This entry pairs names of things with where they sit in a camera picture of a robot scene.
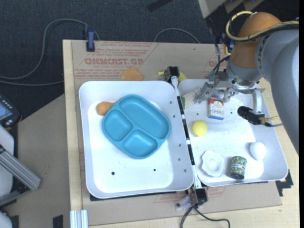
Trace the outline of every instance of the blue divided plate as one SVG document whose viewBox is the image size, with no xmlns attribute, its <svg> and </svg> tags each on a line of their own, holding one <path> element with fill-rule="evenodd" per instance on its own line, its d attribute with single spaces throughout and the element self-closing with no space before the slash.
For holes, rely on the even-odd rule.
<svg viewBox="0 0 304 228">
<path fill-rule="evenodd" d="M 102 129 L 119 149 L 136 159 L 157 151 L 168 138 L 171 125 L 154 105 L 138 95 L 127 95 L 104 116 Z"/>
</svg>

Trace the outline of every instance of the green can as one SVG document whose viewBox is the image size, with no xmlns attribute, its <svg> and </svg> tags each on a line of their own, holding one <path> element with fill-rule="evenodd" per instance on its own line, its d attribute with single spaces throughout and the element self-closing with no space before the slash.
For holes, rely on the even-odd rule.
<svg viewBox="0 0 304 228">
<path fill-rule="evenodd" d="M 241 180 L 245 177 L 247 160 L 242 156 L 234 156 L 231 158 L 230 176 L 233 179 Z"/>
</svg>

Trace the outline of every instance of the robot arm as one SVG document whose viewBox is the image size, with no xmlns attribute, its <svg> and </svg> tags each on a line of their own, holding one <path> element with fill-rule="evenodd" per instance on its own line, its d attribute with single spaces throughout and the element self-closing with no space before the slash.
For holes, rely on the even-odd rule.
<svg viewBox="0 0 304 228">
<path fill-rule="evenodd" d="M 299 22 L 282 23 L 271 14 L 251 14 L 242 26 L 228 61 L 228 76 L 237 89 L 262 77 L 271 85 L 280 119 L 299 154 Z"/>
</svg>

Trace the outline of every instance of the wooden table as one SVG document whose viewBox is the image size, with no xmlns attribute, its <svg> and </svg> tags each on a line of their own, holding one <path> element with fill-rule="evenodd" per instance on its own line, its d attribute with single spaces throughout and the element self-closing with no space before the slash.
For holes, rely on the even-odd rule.
<svg viewBox="0 0 304 228">
<path fill-rule="evenodd" d="M 73 69 L 73 51 L 72 41 L 63 41 L 64 55 L 64 75 L 65 75 L 65 97 L 66 97 L 66 127 L 67 127 L 67 147 L 68 147 L 68 166 L 69 166 L 69 183 L 70 183 L 70 207 L 71 210 L 83 210 L 79 151 L 77 140 L 77 119 L 76 119 L 76 97 L 74 88 L 74 69 Z M 269 83 L 261 80 L 260 86 L 265 88 L 263 95 L 267 102 L 270 115 L 277 115 L 276 108 L 271 96 Z M 207 215 L 213 219 L 229 219 L 231 227 L 240 228 L 263 228 L 263 227 L 300 227 L 299 216 L 299 158 L 289 140 L 283 127 L 277 128 L 277 135 L 282 145 L 282 149 L 287 161 L 288 168 L 293 180 L 291 189 L 283 191 L 282 206 L 235 210 L 221 213 L 212 213 Z M 142 221 L 98 225 L 94 227 L 103 228 L 154 228 L 154 227 L 179 227 L 181 217 L 149 219 Z M 228 227 L 224 222 L 207 221 L 199 215 L 190 215 L 184 227 Z"/>
</svg>

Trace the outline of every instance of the white ball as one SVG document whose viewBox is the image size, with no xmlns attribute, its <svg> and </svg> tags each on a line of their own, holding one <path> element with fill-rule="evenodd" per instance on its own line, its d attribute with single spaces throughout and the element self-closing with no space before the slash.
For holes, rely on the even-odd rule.
<svg viewBox="0 0 304 228">
<path fill-rule="evenodd" d="M 261 161 L 266 155 L 266 147 L 262 142 L 253 142 L 250 145 L 250 152 L 256 160 Z"/>
</svg>

